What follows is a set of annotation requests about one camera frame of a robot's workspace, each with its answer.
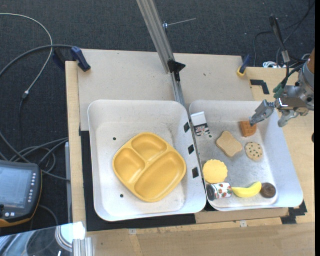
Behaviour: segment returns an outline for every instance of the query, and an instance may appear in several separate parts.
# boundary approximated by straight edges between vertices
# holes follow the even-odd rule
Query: screen
[[[0,204],[24,208],[29,195],[31,170],[0,166]]]

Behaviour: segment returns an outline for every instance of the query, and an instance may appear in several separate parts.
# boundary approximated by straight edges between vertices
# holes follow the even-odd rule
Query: can
[[[209,184],[206,186],[206,193],[210,201],[230,198],[233,194],[232,187],[228,182]]]

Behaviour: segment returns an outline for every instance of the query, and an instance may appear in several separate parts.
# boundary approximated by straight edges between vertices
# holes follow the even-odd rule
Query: black hole
[[[192,169],[192,176],[193,178],[199,177],[199,172],[197,167]]]
[[[192,152],[195,151],[194,145],[191,145],[190,147],[188,147],[188,150],[189,150],[189,155],[191,155]]]
[[[185,125],[184,125],[184,132],[186,133],[187,131],[190,130],[190,125],[189,123],[187,122]]]

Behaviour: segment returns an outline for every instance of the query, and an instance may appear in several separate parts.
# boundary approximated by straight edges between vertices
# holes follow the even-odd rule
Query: yellow scalloped disc
[[[225,181],[228,169],[224,162],[211,159],[204,164],[203,175],[206,182],[216,184]]]

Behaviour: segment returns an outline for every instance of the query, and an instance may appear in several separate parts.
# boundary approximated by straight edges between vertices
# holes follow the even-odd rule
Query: wooden table
[[[272,90],[285,77],[284,69],[248,67],[244,78],[253,99],[274,101]],[[297,74],[288,85],[294,85]],[[270,95],[250,80],[267,83]],[[66,63],[69,146],[73,222],[86,225],[77,63]],[[290,120],[283,128],[289,152],[300,180],[307,213],[297,216],[297,224],[283,224],[288,208],[255,209],[229,212],[202,211],[195,214],[196,224],[148,229],[116,229],[88,232],[93,238],[95,255],[315,255],[315,151],[314,112]]]

